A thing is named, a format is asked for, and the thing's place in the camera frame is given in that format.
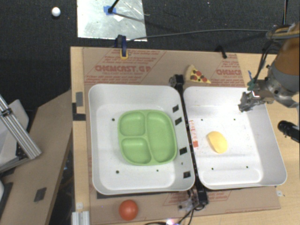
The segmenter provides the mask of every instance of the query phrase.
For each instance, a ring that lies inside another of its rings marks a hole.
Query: ping pong ball
[[[55,16],[55,17],[60,16],[60,9],[58,7],[54,7],[52,9],[52,15]]]

